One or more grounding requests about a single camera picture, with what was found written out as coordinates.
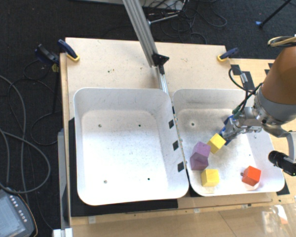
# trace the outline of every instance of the black floor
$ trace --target black floor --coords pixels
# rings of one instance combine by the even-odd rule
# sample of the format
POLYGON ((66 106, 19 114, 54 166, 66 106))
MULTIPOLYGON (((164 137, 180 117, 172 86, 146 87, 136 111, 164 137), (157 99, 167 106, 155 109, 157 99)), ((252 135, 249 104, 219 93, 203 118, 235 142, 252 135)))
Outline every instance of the black floor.
MULTIPOLYGON (((281 48, 269 47, 267 41, 296 34, 296 0, 280 10, 262 29, 256 21, 266 19, 286 0, 210 1, 190 0, 185 14, 179 18, 153 24, 151 31, 155 41, 225 45, 227 50, 239 48, 235 58, 275 59, 281 48)), ((151 21, 156 17, 148 13, 160 12, 154 8, 144 11, 151 21)), ((26 107, 26 139, 46 154, 51 165, 47 183, 36 194, 28 194, 38 236, 43 237, 50 236, 51 228, 60 228, 56 140, 62 128, 61 92, 58 87, 58 99, 54 102, 56 73, 48 65, 34 62, 34 51, 42 43, 58 54, 57 40, 65 37, 137 40, 122 5, 68 0, 0 0, 0 128, 19 137, 23 135, 21 100, 15 89, 9 87, 14 82, 26 107)), ((11 160, 8 186, 20 191, 24 189, 22 143, 10 137, 8 142, 11 160)), ((0 179, 4 185, 6 156, 6 145, 0 135, 0 179)), ((23 165, 27 190, 44 181, 47 174, 44 158, 26 145, 23 165)))

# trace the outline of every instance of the purple block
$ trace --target purple block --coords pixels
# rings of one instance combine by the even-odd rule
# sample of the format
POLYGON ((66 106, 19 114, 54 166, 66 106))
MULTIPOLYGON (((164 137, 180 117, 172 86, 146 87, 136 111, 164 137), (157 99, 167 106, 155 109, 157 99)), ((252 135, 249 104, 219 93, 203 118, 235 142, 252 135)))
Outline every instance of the purple block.
POLYGON ((204 170, 208 166, 208 156, 211 151, 211 146, 197 142, 193 148, 190 164, 192 170, 204 170))

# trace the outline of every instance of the red block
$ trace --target red block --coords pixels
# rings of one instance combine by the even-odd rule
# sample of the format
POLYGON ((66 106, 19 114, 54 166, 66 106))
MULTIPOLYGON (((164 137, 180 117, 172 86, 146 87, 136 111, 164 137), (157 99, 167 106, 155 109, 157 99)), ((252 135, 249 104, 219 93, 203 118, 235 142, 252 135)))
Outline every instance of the red block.
POLYGON ((254 186, 260 181, 260 176, 261 170, 249 166, 243 172, 242 182, 254 186))

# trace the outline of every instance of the yellow block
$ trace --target yellow block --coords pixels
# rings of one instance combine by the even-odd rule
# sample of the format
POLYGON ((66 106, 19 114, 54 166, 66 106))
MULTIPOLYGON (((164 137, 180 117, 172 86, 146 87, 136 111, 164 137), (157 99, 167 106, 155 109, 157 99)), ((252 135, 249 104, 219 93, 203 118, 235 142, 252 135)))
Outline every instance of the yellow block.
POLYGON ((211 146, 211 152, 215 154, 219 149, 225 145, 226 141, 216 133, 210 140, 207 142, 207 145, 211 146))
POLYGON ((204 187, 214 187, 219 183, 218 169, 205 169, 201 173, 202 185, 204 187))

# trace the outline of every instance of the white tray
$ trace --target white tray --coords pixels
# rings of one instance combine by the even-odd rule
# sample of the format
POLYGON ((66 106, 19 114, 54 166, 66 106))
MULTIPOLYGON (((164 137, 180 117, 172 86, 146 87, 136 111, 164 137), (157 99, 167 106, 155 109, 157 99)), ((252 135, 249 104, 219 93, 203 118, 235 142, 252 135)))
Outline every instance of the white tray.
POLYGON ((170 97, 161 89, 74 95, 77 192, 89 205, 180 198, 188 191, 170 97))
POLYGON ((173 95, 189 181, 201 196, 277 192, 285 184, 282 170, 268 160, 274 148, 265 131, 241 134, 216 154, 210 153, 207 168, 219 170, 217 186, 203 187, 201 171, 191 170, 189 159, 195 144, 207 143, 218 133, 244 96, 244 91, 237 89, 181 89, 173 95), (241 173, 249 165, 261 170, 260 182, 254 187, 241 181, 241 173))

